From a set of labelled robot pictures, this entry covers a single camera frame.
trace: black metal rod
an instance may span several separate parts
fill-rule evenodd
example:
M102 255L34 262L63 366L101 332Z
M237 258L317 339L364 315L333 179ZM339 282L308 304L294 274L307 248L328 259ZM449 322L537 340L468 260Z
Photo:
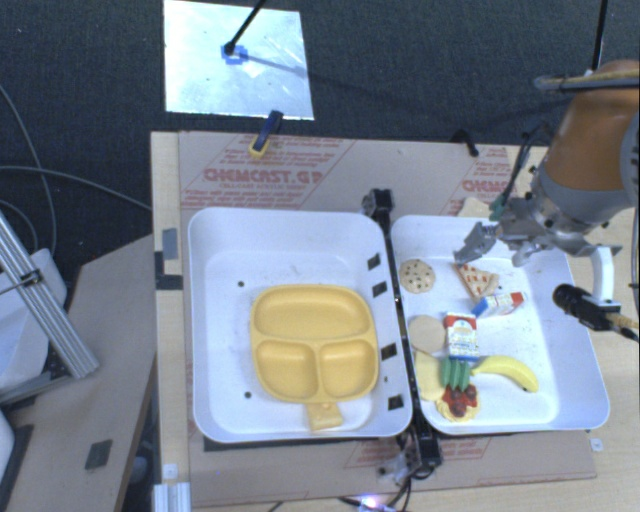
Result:
M224 45L224 53L226 55L233 55L233 51L236 49L236 44L238 43L238 40L242 37L242 34L244 34L244 31L247 30L247 27L251 24L251 22L253 21L253 18L256 17L256 15L260 11L260 9L262 9L262 6L266 2L267 0L258 0L258 3L253 8L253 11L251 11L251 14L249 14L247 19L244 20L244 23L240 27L240 30L236 32L236 35L233 36L233 39L231 39L231 41L229 41L227 44Z
M591 69L595 71L600 67L600 59L602 58L602 36L604 35L604 22L607 19L607 7L609 0L601 0L600 15L598 16L598 30L596 31L596 44L593 49L593 60L591 61Z

